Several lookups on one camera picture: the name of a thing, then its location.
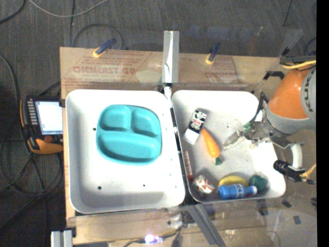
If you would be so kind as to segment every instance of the yellow banana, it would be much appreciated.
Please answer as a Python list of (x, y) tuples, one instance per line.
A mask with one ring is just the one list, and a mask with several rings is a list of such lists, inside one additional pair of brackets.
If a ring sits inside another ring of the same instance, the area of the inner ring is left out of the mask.
[(218, 187), (223, 185), (233, 185), (233, 184), (242, 184), (246, 187), (248, 186), (248, 182), (244, 178), (238, 175), (228, 175), (227, 177), (224, 177), (220, 180), (220, 182), (218, 183)]

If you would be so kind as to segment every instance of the soda can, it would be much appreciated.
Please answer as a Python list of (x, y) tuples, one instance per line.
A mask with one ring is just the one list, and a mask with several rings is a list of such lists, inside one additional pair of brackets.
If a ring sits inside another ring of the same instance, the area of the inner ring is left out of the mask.
[(206, 197), (215, 189), (204, 175), (199, 175), (193, 180), (192, 184), (194, 189), (203, 197)]

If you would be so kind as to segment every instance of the white cable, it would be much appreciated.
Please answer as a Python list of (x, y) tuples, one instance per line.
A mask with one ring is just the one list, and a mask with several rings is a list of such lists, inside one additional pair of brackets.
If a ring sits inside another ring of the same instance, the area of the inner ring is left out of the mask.
[(40, 10), (42, 10), (42, 11), (44, 11), (45, 13), (50, 14), (50, 15), (52, 15), (52, 16), (56, 16), (56, 17), (73, 17), (73, 16), (83, 15), (83, 14), (85, 14), (85, 13), (87, 13), (87, 12), (93, 10), (95, 7), (98, 7), (98, 6), (100, 6), (101, 4), (104, 4), (105, 2), (107, 2), (107, 1), (109, 1), (109, 0), (104, 0), (104, 1), (102, 1), (102, 2), (100, 2), (100, 3), (98, 3), (98, 4), (96, 4), (96, 5), (94, 5), (94, 6), (92, 6), (92, 7), (90, 7), (90, 8), (87, 9), (86, 11), (83, 11), (83, 12), (81, 12), (81, 13), (77, 13), (77, 14), (73, 14), (73, 15), (58, 15), (58, 14), (53, 14), (53, 13), (48, 12), (47, 10), (41, 8), (40, 6), (38, 6), (38, 5), (37, 5), (35, 2), (33, 2), (32, 0), (29, 0), (29, 1), (30, 1), (34, 6), (36, 6), (37, 8), (39, 8)]

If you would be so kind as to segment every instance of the toy carrot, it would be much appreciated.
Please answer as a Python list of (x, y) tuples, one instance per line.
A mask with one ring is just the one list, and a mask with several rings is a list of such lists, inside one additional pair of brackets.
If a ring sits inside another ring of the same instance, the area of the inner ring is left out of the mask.
[(222, 160), (220, 159), (220, 154), (221, 154), (220, 148), (218, 147), (215, 140), (212, 138), (212, 136), (207, 132), (205, 128), (202, 128), (201, 132), (204, 137), (209, 155), (215, 158), (215, 165), (220, 165), (222, 163)]

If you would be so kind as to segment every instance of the water bottle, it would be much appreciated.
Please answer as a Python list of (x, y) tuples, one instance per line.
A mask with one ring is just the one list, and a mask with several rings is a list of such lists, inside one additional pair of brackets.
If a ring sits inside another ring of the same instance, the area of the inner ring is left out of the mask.
[(222, 200), (241, 199), (246, 195), (256, 195), (255, 186), (245, 187), (241, 184), (223, 185), (218, 187), (218, 195)]

